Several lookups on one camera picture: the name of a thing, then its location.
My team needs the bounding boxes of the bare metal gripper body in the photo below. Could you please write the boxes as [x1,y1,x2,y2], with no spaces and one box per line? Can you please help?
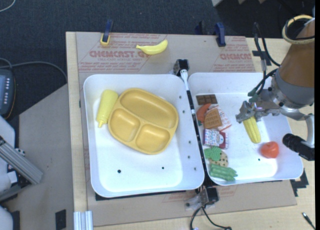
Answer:
[249,86,285,118]

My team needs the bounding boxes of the yellow corn cob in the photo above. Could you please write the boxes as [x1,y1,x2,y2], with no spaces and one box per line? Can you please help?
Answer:
[242,115,262,145]

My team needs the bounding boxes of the white packet with red print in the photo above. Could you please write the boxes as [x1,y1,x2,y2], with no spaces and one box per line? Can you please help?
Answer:
[214,107,233,132]

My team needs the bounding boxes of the orange-brown waffle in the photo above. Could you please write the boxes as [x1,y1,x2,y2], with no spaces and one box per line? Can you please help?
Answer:
[203,108,223,130]

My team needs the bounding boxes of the orange-red tomato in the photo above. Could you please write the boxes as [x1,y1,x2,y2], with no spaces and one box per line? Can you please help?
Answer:
[260,141,280,159]

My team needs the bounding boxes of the colourful small carton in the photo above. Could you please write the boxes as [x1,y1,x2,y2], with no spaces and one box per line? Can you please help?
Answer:
[202,128,229,150]

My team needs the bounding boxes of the brown chocolate bar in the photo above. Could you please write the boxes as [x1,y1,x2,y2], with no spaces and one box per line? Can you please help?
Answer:
[195,94,218,106]

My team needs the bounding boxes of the orange carrot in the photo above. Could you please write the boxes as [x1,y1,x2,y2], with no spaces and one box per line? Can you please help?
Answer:
[196,103,212,127]

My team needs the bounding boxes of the white plastic tray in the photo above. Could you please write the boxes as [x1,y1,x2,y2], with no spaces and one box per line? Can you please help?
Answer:
[187,72,305,187]
[82,73,206,198]

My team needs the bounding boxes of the green broccoli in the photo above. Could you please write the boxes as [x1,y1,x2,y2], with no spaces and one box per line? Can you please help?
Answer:
[203,146,223,161]

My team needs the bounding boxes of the thin black and white rod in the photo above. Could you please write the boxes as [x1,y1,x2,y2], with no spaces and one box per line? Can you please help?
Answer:
[179,69,209,188]

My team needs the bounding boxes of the tan chocolate chip biscuit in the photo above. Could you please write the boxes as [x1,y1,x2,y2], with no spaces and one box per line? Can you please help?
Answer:
[208,149,229,168]

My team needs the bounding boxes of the green asparagus bundle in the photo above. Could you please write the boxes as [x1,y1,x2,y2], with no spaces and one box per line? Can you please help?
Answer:
[209,163,239,182]

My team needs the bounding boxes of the yellow divided plate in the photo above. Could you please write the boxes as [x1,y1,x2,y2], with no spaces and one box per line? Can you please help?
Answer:
[107,87,180,156]

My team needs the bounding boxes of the yellow banana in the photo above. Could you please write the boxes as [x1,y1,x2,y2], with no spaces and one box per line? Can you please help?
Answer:
[135,39,169,56]

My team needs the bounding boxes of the brown cardboard board red print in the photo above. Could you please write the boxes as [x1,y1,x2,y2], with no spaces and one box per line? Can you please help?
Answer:
[74,31,298,227]

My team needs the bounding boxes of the yellow squeeze bottle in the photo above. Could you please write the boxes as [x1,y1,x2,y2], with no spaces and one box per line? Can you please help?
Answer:
[96,89,119,129]

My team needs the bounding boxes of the black cylinder on white bracket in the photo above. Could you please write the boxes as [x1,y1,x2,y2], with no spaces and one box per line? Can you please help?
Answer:
[279,105,315,161]

